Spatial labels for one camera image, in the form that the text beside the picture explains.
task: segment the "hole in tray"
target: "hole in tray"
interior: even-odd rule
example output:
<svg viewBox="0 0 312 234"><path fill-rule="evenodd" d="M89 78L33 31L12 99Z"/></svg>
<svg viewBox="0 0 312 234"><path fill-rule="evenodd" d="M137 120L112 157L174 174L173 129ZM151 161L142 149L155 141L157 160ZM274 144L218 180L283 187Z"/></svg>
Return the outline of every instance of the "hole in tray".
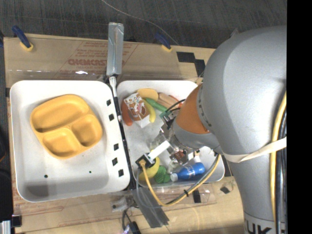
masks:
<svg viewBox="0 0 312 234"><path fill-rule="evenodd" d="M119 177L123 176L123 169L118 171L118 175L119 175Z"/></svg>
<svg viewBox="0 0 312 234"><path fill-rule="evenodd" d="M115 166L115 165L118 163L117 158L114 158L114 159L112 160L112 163L113 163L113 166Z"/></svg>
<svg viewBox="0 0 312 234"><path fill-rule="evenodd" d="M108 117L109 117L110 121L112 121L114 119L114 115L113 114L109 115Z"/></svg>

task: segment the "dark gray carpet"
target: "dark gray carpet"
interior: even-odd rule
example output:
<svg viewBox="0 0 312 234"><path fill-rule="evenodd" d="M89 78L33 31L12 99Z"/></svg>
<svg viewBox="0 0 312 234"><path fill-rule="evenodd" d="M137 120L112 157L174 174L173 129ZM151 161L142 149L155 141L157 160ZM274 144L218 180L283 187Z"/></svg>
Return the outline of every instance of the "dark gray carpet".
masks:
<svg viewBox="0 0 312 234"><path fill-rule="evenodd" d="M287 0L105 1L117 10L101 0L0 0L0 30L11 37L11 27L17 25L26 33L107 39L108 23L121 22L125 40L152 43L159 32L172 45L217 48L235 29L287 24ZM1 51L0 134L8 145L6 116ZM0 169L9 171L9 156ZM3 190L7 186L0 179L0 196Z"/></svg>

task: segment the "yellow divided plate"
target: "yellow divided plate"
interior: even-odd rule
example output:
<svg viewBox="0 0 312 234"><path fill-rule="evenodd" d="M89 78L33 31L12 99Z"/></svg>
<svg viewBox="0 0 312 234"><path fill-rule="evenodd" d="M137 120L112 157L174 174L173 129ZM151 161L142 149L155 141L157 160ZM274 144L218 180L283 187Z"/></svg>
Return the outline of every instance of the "yellow divided plate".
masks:
<svg viewBox="0 0 312 234"><path fill-rule="evenodd" d="M102 126L84 99L63 95L36 107L30 124L40 143L59 159L76 156L96 145Z"/></svg>

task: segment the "white bottle cap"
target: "white bottle cap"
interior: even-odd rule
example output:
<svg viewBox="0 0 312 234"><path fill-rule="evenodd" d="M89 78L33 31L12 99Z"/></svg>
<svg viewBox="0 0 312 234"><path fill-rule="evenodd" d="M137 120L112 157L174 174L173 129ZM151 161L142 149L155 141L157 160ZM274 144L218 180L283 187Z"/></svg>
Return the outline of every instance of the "white bottle cap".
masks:
<svg viewBox="0 0 312 234"><path fill-rule="evenodd" d="M177 174L173 173L170 175L170 179L173 181L173 182L176 182L177 181Z"/></svg>

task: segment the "white wire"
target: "white wire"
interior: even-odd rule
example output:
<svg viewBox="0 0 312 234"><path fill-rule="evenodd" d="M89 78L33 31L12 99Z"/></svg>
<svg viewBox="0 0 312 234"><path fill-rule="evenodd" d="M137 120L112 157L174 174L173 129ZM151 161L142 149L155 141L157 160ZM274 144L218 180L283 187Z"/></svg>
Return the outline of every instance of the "white wire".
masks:
<svg viewBox="0 0 312 234"><path fill-rule="evenodd" d="M101 0L101 1L102 1L103 3L105 3L108 7L112 8L112 9L114 9L114 10L116 10L116 11L118 11L118 12L120 12L120 13L126 15L126 16L129 16L129 17L132 17L132 18L135 18L135 19L138 19L138 20L141 20L141 21L150 23L151 25L157 27L157 28L160 29L163 33L165 33L176 45L179 46L179 44L178 44L164 29L162 29L162 28L161 28L160 26L158 26L157 24L155 24L155 23L153 23L153 22L151 22L151 21L142 19L142 18L135 17L135 16L130 15L130 14L126 13L126 12L123 12L123 11L121 11L121 10L119 10L119 9L117 9L117 8L115 8L115 7L113 7L112 5L110 5L110 4L109 4L107 1L105 1L105 0Z"/></svg>

